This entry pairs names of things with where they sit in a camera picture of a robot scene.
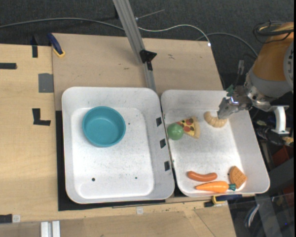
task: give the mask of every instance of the carrot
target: carrot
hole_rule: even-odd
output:
[[[210,182],[210,181],[214,181],[217,178],[217,174],[216,173],[209,173],[206,175],[201,175],[198,174],[194,171],[189,171],[187,173],[188,178],[195,180],[195,181],[200,181],[200,182]]]
[[[216,192],[216,193],[225,193],[228,189],[235,190],[234,184],[228,184],[225,181],[214,181],[205,184],[201,184],[195,187],[200,191]]]

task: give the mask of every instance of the metal pole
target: metal pole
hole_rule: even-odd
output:
[[[141,59],[140,52],[142,50],[145,50],[145,46],[142,40],[142,36],[139,32],[129,0],[113,0],[113,3],[123,25],[123,28],[126,32],[128,41],[133,49],[136,60],[142,64],[143,61]],[[152,90],[156,91],[153,73],[151,69],[148,69],[147,62],[144,62],[144,73],[147,86]]]

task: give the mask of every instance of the gray tape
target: gray tape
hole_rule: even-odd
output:
[[[48,73],[38,75],[38,91],[39,93],[54,92],[54,76]]]

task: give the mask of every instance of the blue bowl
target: blue bowl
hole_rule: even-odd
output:
[[[97,147],[110,147],[125,135],[126,125],[116,110],[99,106],[89,110],[83,118],[82,129],[90,143]]]

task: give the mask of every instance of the dark background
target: dark background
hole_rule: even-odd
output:
[[[178,24],[191,24],[205,33],[223,32],[247,41],[258,53],[262,47],[253,27],[268,20],[294,21],[294,0],[130,0],[136,17],[164,10],[139,19],[138,26],[164,29]],[[0,0],[0,25],[55,18],[79,17],[103,20],[121,26],[114,19],[112,0]],[[48,44],[46,34],[69,33],[125,36],[123,31],[100,24],[80,21],[35,23],[0,29],[0,43],[30,44],[36,34],[39,44]],[[192,28],[180,27],[162,33],[143,32],[144,38],[195,40],[201,34]],[[228,87],[236,78],[239,60],[246,71],[252,66],[253,52],[230,36],[209,36],[218,71]]]

